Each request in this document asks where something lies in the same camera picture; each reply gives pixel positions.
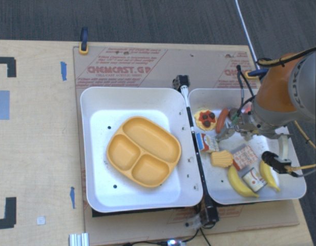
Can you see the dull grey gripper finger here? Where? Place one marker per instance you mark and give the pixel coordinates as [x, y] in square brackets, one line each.
[230, 126]
[224, 135]

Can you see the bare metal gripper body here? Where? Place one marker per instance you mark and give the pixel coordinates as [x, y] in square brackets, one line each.
[250, 128]

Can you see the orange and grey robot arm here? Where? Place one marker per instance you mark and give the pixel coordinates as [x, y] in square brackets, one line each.
[278, 93]

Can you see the orange sausage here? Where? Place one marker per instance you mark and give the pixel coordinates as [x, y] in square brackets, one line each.
[221, 120]

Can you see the white, red and blue carton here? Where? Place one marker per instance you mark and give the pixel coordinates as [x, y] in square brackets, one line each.
[207, 143]

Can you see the yellow ridged biscuit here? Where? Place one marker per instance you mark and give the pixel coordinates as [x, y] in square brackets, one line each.
[221, 159]

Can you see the yellow pizza slice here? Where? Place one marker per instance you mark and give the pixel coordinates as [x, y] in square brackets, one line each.
[205, 120]

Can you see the orange patterned packet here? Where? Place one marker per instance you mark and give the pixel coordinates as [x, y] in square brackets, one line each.
[246, 158]

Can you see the thin black and white rod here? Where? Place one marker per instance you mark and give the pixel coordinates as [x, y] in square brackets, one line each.
[196, 145]

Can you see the yellow banana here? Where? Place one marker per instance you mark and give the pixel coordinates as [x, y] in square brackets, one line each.
[238, 183]
[268, 174]

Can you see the white can with red print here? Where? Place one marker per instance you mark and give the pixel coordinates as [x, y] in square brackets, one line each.
[254, 180]

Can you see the white plastic tray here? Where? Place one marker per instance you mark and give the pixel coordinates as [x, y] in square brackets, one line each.
[224, 188]
[101, 150]

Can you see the yellow divided plate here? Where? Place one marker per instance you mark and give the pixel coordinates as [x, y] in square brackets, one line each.
[145, 150]

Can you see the brown cardboard board, red print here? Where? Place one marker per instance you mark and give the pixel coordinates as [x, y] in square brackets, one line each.
[152, 68]

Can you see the black cylinder on white bracket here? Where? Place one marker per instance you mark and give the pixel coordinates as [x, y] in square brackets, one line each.
[275, 162]

